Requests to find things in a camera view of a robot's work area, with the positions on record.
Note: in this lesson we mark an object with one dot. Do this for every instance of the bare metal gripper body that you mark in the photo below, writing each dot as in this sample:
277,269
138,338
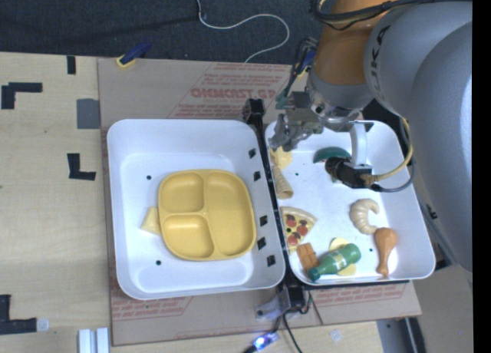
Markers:
307,119

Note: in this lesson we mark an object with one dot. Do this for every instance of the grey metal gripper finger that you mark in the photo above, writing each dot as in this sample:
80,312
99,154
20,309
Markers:
278,134
296,139

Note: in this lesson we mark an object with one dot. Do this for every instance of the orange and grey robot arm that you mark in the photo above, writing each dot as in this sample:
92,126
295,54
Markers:
422,94

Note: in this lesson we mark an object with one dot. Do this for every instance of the dark green curved slice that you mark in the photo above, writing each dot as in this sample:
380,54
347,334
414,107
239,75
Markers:
326,153

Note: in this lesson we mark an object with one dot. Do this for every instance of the thin black rod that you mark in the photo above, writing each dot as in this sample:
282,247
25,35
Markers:
268,175

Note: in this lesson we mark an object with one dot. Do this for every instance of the toy ice cream cone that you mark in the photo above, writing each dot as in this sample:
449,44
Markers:
283,182

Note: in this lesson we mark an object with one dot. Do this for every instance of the white plastic tray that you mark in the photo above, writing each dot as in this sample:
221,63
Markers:
138,267
330,198

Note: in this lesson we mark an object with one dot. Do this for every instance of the toy pizza slice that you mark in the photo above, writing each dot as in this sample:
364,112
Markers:
296,225

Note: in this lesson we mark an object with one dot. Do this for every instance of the yellow divided plate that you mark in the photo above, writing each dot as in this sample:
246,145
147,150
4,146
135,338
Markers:
226,205

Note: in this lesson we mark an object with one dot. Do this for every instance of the beige toy croissant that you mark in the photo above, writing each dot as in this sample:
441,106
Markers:
361,213

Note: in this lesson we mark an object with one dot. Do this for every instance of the pale yellow flat slice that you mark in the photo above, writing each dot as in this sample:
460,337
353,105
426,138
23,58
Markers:
337,243

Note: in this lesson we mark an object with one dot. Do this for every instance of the orange toy biscuit block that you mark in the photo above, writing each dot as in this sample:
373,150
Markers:
306,256

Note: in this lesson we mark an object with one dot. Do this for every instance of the green toy bottle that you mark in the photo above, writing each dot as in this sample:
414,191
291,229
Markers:
337,261

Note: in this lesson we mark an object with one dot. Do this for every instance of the brown cardboard board, red print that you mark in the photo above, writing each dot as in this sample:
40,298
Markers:
153,86

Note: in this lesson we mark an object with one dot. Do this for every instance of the orange toy chicken drumstick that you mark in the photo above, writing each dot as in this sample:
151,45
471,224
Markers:
384,244

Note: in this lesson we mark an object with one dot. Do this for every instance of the yellow cheese wedge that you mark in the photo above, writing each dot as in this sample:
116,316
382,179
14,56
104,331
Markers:
150,222

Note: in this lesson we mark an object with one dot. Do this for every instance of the black cylinder on white bracket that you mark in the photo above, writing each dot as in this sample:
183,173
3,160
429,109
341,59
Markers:
351,173

